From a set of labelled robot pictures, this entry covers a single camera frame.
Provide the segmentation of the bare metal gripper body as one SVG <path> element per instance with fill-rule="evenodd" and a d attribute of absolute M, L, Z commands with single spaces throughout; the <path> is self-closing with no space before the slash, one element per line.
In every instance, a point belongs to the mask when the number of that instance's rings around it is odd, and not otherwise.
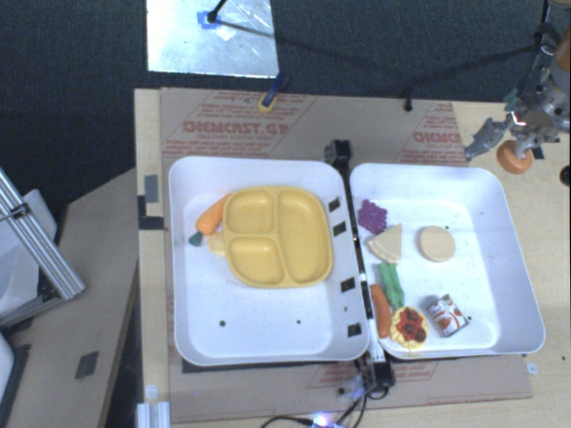
<path fill-rule="evenodd" d="M 532 137 L 537 142 L 554 142 L 570 131 L 569 97 L 559 87 L 537 87 L 510 98 L 505 106 L 509 132 Z"/>

